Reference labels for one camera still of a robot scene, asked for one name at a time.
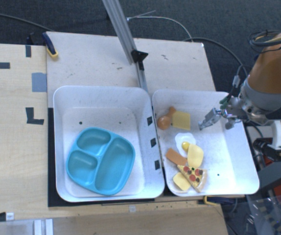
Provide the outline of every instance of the wooden surface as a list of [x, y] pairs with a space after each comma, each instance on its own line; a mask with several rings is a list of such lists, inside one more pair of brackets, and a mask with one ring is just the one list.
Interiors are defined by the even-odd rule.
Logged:
[[[9, 62], [10, 69], [0, 69], [0, 212], [13, 212], [15, 220], [55, 217], [79, 217], [103, 214], [109, 222], [112, 213], [118, 221], [126, 217], [136, 217], [149, 222], [147, 212], [153, 219], [160, 217], [162, 231], [164, 218], [178, 218], [181, 213], [200, 210], [198, 220], [204, 223], [216, 223], [221, 232], [226, 234], [221, 208], [214, 210], [198, 205], [194, 198], [179, 199], [159, 197], [155, 202], [120, 205], [93, 204], [78, 207], [47, 207], [47, 93], [33, 92], [31, 75], [35, 72], [47, 73], [47, 54], [43, 46], [32, 46], [31, 57], [25, 56], [25, 46], [0, 44], [0, 62]], [[26, 107], [34, 108], [34, 118], [44, 119], [44, 124], [26, 123]], [[129, 230], [135, 223], [126, 223]]]

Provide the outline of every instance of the blue divided plate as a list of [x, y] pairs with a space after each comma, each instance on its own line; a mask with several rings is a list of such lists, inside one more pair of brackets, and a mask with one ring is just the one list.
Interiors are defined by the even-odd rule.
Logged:
[[133, 168], [135, 150], [125, 138], [91, 127], [83, 130], [72, 145], [66, 164], [70, 178], [102, 195], [117, 194]]

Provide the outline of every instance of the toy pizza slice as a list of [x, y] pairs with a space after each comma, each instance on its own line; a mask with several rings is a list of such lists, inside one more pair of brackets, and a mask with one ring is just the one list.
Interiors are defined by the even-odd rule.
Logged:
[[193, 188], [197, 192], [201, 192], [207, 180], [207, 170], [183, 165], [177, 165], [177, 167]]

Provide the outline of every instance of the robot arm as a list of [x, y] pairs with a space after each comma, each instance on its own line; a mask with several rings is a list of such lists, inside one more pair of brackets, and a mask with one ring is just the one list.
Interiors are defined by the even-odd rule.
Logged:
[[[268, 35], [274, 38], [257, 42]], [[265, 125], [269, 121], [265, 115], [281, 108], [281, 33], [255, 34], [250, 43], [264, 49], [242, 84], [238, 97], [228, 96], [223, 99], [220, 110], [213, 108], [199, 122], [200, 130], [215, 124], [221, 117], [228, 120], [226, 129], [233, 128], [235, 123], [243, 120]]]

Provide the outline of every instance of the pepperoni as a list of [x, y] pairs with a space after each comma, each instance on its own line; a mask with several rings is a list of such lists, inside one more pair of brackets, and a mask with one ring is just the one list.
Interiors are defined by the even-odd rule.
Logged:
[[193, 182], [196, 181], [196, 177], [195, 177], [195, 175], [193, 175], [193, 174], [189, 176], [189, 179], [190, 179], [191, 181], [193, 181]]

